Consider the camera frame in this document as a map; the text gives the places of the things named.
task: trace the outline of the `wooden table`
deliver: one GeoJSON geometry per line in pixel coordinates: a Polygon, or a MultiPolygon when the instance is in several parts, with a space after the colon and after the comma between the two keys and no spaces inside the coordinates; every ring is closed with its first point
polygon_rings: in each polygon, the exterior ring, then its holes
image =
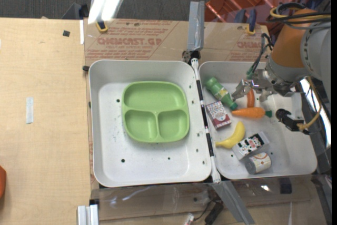
{"type": "MultiPolygon", "coordinates": [[[[0,18],[0,165],[7,171],[0,224],[76,224],[77,206],[88,205],[91,183],[83,65],[79,21],[0,18]],[[64,30],[70,32],[69,37],[63,35],[64,30]],[[27,97],[34,100],[32,123],[26,123],[27,97]]],[[[252,217],[258,224],[276,224],[276,220],[287,224],[289,217],[294,223],[323,224],[319,197],[308,183],[293,186],[299,197],[292,204],[292,196],[286,203],[271,196],[274,202],[268,206],[249,199],[252,217]]],[[[182,224],[185,217],[109,223],[182,224]]],[[[215,224],[233,223],[226,210],[215,224]]]]}

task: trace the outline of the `small box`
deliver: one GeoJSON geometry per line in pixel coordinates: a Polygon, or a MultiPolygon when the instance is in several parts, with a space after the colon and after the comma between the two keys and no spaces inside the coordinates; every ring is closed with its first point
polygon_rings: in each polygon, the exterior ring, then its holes
{"type": "Polygon", "coordinates": [[[206,105],[206,112],[210,117],[215,129],[232,123],[221,101],[213,102],[206,105]]]}
{"type": "Polygon", "coordinates": [[[269,144],[269,140],[263,132],[256,133],[246,139],[243,139],[241,142],[238,142],[235,146],[232,147],[236,157],[241,160],[245,156],[249,155],[252,152],[255,152],[257,149],[269,144]]]}

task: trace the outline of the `white strip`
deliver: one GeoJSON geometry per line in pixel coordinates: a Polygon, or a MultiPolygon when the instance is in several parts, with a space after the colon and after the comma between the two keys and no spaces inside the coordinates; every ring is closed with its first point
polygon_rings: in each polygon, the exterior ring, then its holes
{"type": "Polygon", "coordinates": [[[33,120],[34,120],[33,104],[34,104],[33,97],[31,96],[27,97],[26,99],[26,124],[33,123],[33,120]]]}
{"type": "Polygon", "coordinates": [[[84,23],[80,20],[80,43],[84,44],[84,23]]]}

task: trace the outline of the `white tray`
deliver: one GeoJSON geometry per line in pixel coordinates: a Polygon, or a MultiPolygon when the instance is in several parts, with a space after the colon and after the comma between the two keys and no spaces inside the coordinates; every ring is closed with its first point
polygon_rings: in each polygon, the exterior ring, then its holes
{"type": "Polygon", "coordinates": [[[180,61],[100,60],[89,70],[93,170],[105,187],[200,182],[211,173],[211,160],[193,69],[180,61]],[[180,86],[189,106],[190,130],[171,143],[142,143],[123,128],[121,100],[137,81],[167,81],[180,86]]]}
{"type": "MultiPolygon", "coordinates": [[[[199,68],[200,80],[203,84],[205,80],[215,76],[230,93],[233,93],[240,80],[245,78],[245,73],[251,65],[252,63],[248,62],[206,62],[199,68]]],[[[265,64],[261,63],[259,68],[262,69],[264,66],[265,64]]],[[[216,101],[205,87],[203,87],[203,94],[205,104],[216,101]]],[[[215,162],[219,173],[234,180],[305,175],[314,172],[317,167],[317,158],[310,137],[302,132],[288,130],[275,117],[277,109],[283,108],[292,111],[292,99],[274,94],[269,96],[267,101],[260,103],[256,100],[258,97],[259,94],[255,94],[255,106],[264,107],[268,105],[273,113],[271,118],[267,116],[258,120],[238,118],[232,116],[228,109],[232,120],[231,125],[216,130],[209,121],[216,157],[215,162]],[[214,142],[222,141],[232,135],[239,120],[245,125],[245,138],[259,131],[263,131],[267,135],[270,143],[258,150],[257,153],[266,152],[270,156],[272,166],[269,169],[255,175],[249,174],[244,165],[246,159],[239,161],[231,149],[215,147],[214,142]]],[[[235,102],[239,107],[247,106],[246,96],[237,99],[235,102]]]]}

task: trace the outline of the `green bottle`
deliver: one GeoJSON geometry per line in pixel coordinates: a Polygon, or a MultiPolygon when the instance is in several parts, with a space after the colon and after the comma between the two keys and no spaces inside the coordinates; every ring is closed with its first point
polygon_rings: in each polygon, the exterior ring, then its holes
{"type": "Polygon", "coordinates": [[[216,78],[210,78],[205,83],[205,86],[207,90],[211,91],[211,93],[215,96],[217,100],[227,105],[232,111],[237,108],[237,104],[232,101],[229,92],[217,81],[216,78]]]}

